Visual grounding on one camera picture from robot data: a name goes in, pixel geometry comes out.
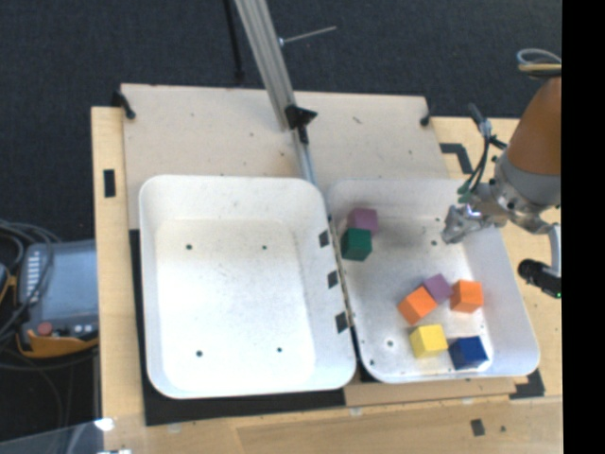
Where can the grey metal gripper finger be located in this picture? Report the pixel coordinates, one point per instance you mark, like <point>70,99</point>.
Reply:
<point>450,232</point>
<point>467,222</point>

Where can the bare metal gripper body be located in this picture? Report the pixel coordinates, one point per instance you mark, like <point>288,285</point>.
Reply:
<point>501,206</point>

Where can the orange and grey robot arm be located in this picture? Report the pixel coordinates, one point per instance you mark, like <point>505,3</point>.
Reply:
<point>539,135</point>

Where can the white plastic tray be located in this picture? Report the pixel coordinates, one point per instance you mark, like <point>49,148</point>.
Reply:
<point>425,253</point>
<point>236,291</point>

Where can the purple cube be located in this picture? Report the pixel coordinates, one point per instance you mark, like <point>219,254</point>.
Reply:
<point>437,287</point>
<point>363,219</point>

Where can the orange cube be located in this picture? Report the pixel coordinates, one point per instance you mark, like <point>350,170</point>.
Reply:
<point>417,305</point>
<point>466,296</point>

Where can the green cube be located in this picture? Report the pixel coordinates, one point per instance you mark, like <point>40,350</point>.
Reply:
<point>355,245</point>

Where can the yellow cube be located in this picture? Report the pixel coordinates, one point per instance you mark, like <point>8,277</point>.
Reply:
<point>427,341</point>

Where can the thin black and white rod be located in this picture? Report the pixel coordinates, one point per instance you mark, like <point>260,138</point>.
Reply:
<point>341,272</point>

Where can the blue cube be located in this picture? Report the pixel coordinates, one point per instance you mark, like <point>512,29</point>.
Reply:
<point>468,353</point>

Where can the pale wood board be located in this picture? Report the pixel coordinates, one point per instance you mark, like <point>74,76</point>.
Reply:
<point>212,130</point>

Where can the black cylinder on white bracket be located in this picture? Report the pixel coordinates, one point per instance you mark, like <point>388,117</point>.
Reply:
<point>539,274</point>

